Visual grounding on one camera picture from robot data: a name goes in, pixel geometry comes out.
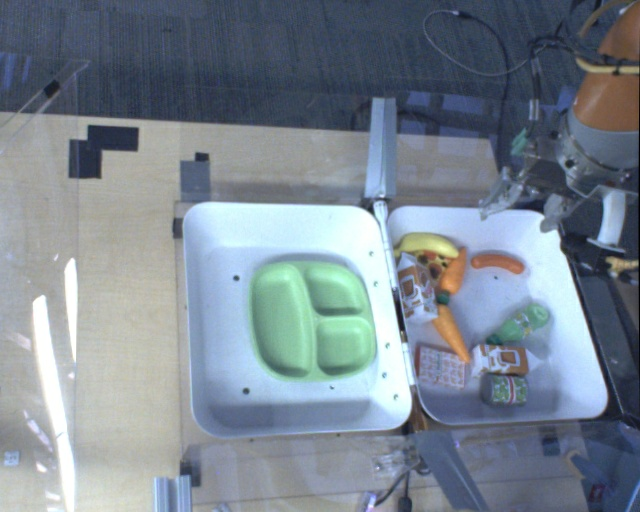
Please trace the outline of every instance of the green plate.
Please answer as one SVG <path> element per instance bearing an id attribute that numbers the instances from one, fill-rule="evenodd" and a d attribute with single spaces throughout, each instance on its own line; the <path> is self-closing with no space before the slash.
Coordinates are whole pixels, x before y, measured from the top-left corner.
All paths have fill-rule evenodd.
<path id="1" fill-rule="evenodd" d="M 348 377 L 375 357 L 367 292 L 341 265 L 265 265 L 251 281 L 249 307 L 255 353 L 276 377 L 309 382 Z"/>

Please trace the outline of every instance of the toy bottle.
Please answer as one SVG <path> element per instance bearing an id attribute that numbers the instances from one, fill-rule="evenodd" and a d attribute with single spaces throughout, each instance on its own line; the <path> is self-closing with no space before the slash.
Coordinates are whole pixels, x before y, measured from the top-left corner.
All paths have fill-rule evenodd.
<path id="1" fill-rule="evenodd" d="M 505 320 L 500 328 L 487 338 L 489 345 L 503 345 L 506 342 L 522 341 L 536 329 L 544 327 L 549 321 L 549 311 L 540 304 L 529 304 L 511 318 Z"/>

